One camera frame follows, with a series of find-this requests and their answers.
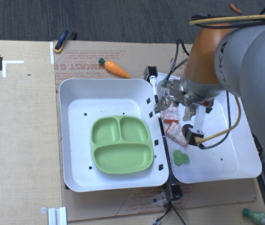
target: wooden table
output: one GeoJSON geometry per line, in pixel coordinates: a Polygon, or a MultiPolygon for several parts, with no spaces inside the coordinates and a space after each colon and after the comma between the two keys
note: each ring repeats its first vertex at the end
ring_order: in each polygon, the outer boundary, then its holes
{"type": "MultiPolygon", "coordinates": [[[[54,64],[50,42],[0,41],[4,60],[24,61],[0,71],[0,225],[47,224],[45,208],[59,208],[61,170],[54,64]]],[[[187,225],[252,224],[244,207],[265,211],[256,179],[253,202],[179,210],[187,225]]],[[[149,225],[164,212],[71,222],[149,225]]],[[[174,211],[163,225],[182,224],[174,211]]]]}

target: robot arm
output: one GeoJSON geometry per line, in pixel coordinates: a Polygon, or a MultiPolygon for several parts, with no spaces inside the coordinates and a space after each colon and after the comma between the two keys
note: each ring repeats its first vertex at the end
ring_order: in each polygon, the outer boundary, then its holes
{"type": "Polygon", "coordinates": [[[167,87],[161,102],[186,106],[184,121],[199,115],[202,107],[209,113],[214,98],[224,90],[241,98],[252,133],[265,151],[265,25],[202,29],[182,78],[167,87]]]}

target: small box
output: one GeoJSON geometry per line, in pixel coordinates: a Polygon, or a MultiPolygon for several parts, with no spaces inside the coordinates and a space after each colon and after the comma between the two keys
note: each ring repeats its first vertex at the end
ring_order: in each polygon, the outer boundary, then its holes
{"type": "Polygon", "coordinates": [[[163,111],[164,123],[179,122],[178,108],[171,104],[166,110],[163,111]]]}
{"type": "Polygon", "coordinates": [[[166,130],[166,136],[171,138],[173,141],[177,142],[181,146],[186,146],[188,143],[182,133],[182,126],[172,122],[166,130]]]}

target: toy carrot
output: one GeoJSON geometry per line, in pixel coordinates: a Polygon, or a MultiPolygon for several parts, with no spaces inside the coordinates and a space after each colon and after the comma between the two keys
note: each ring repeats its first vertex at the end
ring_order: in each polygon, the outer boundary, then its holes
{"type": "Polygon", "coordinates": [[[131,78],[131,76],[124,71],[123,68],[121,68],[118,64],[116,64],[113,61],[105,61],[103,58],[99,59],[99,63],[103,64],[106,68],[106,70],[110,71],[113,74],[119,75],[121,77],[125,77],[125,78],[131,78]]]}

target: white tape strip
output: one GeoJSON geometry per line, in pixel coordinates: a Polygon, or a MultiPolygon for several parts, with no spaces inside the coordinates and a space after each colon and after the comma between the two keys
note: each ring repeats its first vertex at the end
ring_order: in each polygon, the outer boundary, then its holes
{"type": "Polygon", "coordinates": [[[54,51],[53,51],[54,43],[50,42],[50,57],[51,57],[51,64],[54,64],[54,51]]]}
{"type": "Polygon", "coordinates": [[[6,77],[6,64],[8,63],[25,63],[24,60],[3,60],[2,61],[2,77],[6,77]]]}

